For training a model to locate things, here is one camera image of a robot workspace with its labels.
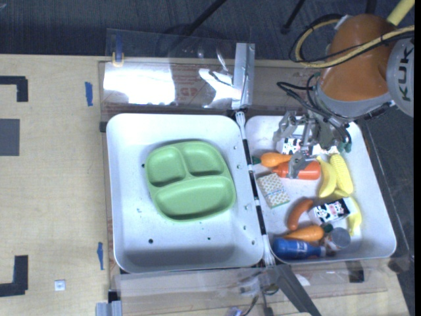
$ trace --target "green plate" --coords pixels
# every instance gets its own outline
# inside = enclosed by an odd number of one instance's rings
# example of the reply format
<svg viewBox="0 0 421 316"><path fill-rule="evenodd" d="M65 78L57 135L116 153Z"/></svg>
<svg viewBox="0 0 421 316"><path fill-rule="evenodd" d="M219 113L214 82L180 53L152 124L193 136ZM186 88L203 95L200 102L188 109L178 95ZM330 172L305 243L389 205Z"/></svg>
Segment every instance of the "green plate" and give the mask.
<svg viewBox="0 0 421 316"><path fill-rule="evenodd" d="M215 216L235 201L235 186L220 152L211 144L188 141L152 151L145 163L153 203L172 221Z"/></svg>

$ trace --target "sausage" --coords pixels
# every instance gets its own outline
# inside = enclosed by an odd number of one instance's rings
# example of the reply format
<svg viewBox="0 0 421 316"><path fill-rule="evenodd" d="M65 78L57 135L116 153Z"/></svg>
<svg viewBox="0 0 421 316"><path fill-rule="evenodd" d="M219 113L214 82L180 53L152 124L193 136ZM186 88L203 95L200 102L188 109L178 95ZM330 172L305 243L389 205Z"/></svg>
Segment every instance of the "sausage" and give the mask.
<svg viewBox="0 0 421 316"><path fill-rule="evenodd" d="M308 211L313 206L313 200L311 199L305 199L298 203L291 213L289 214L288 220L287 220L287 227L290 230L296 230L298 228L298 220L300 219L300 216L305 212Z"/></svg>

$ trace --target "dark background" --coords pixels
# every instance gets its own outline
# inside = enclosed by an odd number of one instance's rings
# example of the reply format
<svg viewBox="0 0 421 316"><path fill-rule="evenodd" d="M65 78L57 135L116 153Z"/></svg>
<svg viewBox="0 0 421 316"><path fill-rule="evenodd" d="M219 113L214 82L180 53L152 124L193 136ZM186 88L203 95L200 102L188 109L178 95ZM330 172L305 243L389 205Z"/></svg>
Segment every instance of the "dark background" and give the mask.
<svg viewBox="0 0 421 316"><path fill-rule="evenodd" d="M0 0L0 53L100 55L107 29L163 33L193 22L215 0ZM193 35L250 41L257 59L288 59L295 38L325 14L368 10L387 18L400 0L306 0L288 34L280 30L298 0L228 0ZM399 27L414 24L414 9ZM308 57L324 52L322 31L306 46ZM398 273L411 315L414 298L414 121L397 109L362 123L373 165L398 238L390 267Z"/></svg>

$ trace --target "yellow pole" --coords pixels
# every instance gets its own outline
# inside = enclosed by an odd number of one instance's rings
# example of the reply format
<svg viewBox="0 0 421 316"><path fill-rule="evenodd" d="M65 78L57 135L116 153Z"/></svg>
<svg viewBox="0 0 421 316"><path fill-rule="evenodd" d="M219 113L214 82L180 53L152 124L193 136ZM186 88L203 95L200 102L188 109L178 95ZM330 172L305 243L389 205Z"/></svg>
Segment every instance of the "yellow pole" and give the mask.
<svg viewBox="0 0 421 316"><path fill-rule="evenodd" d="M415 5L415 0L400 0L395 9L387 17L387 21L397 26Z"/></svg>

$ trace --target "wooden table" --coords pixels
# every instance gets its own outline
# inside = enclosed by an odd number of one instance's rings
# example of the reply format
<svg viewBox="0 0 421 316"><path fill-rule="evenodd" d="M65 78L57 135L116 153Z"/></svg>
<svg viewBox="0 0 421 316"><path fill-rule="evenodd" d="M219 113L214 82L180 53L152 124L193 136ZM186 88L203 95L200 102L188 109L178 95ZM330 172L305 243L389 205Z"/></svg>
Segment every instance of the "wooden table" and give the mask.
<svg viewBox="0 0 421 316"><path fill-rule="evenodd" d="M0 76L25 76L29 81L28 102L16 101L16 86L0 86L0 119L20 120L19 156L0 156L0 282L12 282L16 255L27 255L29 263L26 293L0 298L0 315L94 315L95 304L107 300L98 64L108 60L0 56ZM92 106L86 82L93 88ZM323 315L408 315L395 273L383 266L377 275L385 287L381 291L319 297L314 303ZM55 291L56 280L65 280L65 290ZM288 301L272 307L276 315L297 312ZM182 315L225 312L226 308ZM262 308L257 305L250 315L263 315Z"/></svg>

